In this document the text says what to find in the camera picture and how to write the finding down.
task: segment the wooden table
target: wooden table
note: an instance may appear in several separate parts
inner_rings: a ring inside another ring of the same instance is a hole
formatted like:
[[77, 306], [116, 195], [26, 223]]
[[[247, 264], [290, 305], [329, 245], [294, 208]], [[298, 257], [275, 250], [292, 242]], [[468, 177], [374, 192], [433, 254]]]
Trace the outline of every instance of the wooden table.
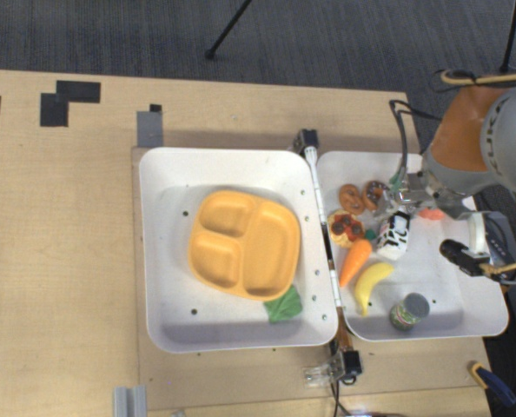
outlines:
[[[102, 100], [71, 103], [68, 128], [42, 128], [40, 94], [56, 80], [99, 82]], [[114, 387], [141, 383], [151, 417], [333, 412], [329, 391], [301, 378], [322, 348], [198, 356], [149, 346], [137, 325], [136, 112], [161, 104], [170, 146], [285, 149], [314, 128], [324, 152], [398, 151], [387, 101], [404, 95], [0, 71], [0, 96], [0, 416], [107, 416]], [[410, 119], [407, 131], [418, 150]], [[347, 408], [489, 415], [466, 370], [488, 365], [480, 338], [354, 340], [365, 373], [341, 390]]]

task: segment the orange divided plate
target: orange divided plate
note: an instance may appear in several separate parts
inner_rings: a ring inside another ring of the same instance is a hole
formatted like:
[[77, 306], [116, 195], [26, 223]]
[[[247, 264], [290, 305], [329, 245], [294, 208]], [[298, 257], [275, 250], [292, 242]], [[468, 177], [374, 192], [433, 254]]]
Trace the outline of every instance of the orange divided plate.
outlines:
[[189, 266], [212, 288], [259, 301], [282, 296], [301, 246], [288, 208], [247, 193], [217, 191], [202, 202], [189, 242]]

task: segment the green napkin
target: green napkin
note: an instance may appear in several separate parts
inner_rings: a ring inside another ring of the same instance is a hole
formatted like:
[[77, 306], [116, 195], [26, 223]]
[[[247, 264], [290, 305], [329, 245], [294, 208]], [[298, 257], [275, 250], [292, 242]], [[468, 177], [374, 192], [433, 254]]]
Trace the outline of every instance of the green napkin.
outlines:
[[264, 306], [270, 323], [288, 320], [302, 312], [301, 297], [294, 286], [276, 300], [265, 301]]

